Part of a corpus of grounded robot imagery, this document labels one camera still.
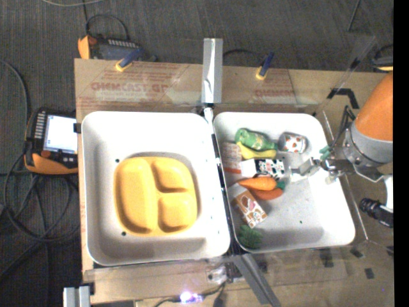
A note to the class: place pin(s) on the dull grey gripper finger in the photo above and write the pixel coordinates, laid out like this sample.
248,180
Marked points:
308,166
297,177

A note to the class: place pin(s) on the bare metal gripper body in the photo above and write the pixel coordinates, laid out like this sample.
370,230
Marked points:
343,165

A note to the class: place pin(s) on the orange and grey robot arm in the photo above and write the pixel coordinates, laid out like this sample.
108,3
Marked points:
377,114

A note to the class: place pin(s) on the white can with strawberry print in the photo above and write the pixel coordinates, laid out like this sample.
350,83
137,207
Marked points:
294,143

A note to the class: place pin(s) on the black and white cow-print carton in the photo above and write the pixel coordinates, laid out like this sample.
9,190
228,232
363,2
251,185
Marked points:
271,166

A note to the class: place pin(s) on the orange carrot with green top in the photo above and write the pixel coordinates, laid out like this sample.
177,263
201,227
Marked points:
270,193

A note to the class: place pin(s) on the white plastic tray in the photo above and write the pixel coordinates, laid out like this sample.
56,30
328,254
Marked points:
105,139
303,209

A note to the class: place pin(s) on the yellow banana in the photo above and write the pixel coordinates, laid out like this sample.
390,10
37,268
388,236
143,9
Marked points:
255,153

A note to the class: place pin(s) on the brown and white carton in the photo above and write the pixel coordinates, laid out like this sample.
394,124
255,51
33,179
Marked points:
250,208

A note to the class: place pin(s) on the pink and white packet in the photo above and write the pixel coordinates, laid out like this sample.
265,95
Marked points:
231,153

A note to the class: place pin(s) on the green broccoli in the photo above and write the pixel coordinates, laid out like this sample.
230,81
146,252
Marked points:
250,237

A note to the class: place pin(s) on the yellow divided plate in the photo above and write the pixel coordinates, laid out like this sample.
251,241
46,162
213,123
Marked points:
137,197

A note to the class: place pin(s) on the brown cardboard board red print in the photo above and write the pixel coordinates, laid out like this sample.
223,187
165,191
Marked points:
153,85

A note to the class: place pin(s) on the black cylinder on white bracket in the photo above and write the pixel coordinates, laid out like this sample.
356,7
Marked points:
377,209

